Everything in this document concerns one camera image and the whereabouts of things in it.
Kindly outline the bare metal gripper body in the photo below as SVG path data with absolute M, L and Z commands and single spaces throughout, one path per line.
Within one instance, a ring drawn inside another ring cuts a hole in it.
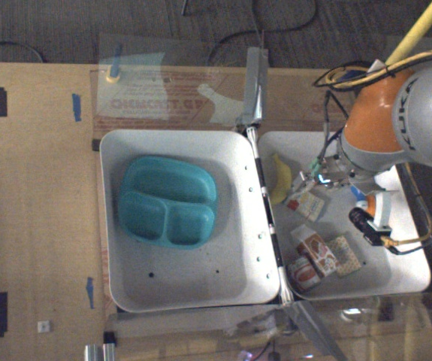
M 373 172 L 354 165 L 343 155 L 316 157 L 300 176 L 304 183 L 327 188 L 352 185 L 362 190 L 374 185 Z

